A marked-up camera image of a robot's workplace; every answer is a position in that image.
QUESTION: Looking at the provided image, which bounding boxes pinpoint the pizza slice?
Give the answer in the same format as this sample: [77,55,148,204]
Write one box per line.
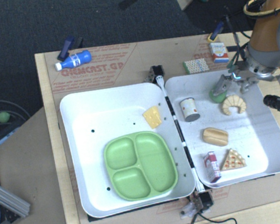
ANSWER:
[217,146,248,172]

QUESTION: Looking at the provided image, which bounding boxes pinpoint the tan bread roll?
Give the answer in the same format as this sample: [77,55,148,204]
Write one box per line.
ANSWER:
[201,125,230,150]

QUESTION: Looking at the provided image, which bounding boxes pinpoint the red and white carton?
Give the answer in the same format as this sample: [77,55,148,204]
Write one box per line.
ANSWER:
[203,150,223,184]

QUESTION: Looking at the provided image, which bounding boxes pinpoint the black block with thin wires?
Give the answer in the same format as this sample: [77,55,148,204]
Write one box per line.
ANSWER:
[142,64,166,84]
[177,189,216,219]

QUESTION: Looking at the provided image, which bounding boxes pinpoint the yellow cheese wedge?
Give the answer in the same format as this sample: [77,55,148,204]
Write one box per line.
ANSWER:
[142,105,164,131]

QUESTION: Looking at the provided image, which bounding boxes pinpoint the green round object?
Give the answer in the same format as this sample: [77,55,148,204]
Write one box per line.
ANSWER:
[208,86,229,105]

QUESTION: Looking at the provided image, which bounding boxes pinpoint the white and red packet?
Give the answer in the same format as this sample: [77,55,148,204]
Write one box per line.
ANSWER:
[208,40,230,65]

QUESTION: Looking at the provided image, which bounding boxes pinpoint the beige croissant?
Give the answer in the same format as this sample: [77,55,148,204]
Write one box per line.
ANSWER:
[220,93,248,117]

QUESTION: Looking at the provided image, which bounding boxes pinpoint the thin black and white rod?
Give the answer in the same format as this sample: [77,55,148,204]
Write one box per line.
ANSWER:
[156,71,206,197]

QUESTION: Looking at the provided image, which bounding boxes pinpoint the green ball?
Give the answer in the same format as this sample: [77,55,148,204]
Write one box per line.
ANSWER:
[0,110,12,125]

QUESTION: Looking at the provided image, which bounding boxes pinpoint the white plastic tray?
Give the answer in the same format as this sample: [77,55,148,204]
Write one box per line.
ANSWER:
[163,62,280,194]
[57,77,199,221]

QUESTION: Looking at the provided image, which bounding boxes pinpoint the white can with orange dots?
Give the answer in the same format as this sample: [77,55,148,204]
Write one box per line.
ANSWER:
[179,96,202,124]

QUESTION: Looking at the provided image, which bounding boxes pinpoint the black cylinder on white bracket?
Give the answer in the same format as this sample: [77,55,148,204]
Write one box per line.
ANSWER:
[260,75,280,117]

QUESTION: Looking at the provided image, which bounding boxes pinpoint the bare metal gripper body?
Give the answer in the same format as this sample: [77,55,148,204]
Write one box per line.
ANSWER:
[228,55,279,87]

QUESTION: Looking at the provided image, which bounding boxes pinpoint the blue bottle with white cap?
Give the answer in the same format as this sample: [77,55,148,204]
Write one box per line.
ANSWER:
[53,49,94,72]

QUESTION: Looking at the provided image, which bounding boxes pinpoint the green divided plate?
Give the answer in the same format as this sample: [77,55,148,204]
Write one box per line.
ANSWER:
[101,127,181,205]

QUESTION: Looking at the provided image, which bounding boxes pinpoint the green and white patterned packet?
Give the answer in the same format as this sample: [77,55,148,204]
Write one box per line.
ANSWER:
[182,57,211,76]

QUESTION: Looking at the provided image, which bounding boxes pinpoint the brown cardboard board red print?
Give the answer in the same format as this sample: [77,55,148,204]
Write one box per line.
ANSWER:
[44,21,280,224]

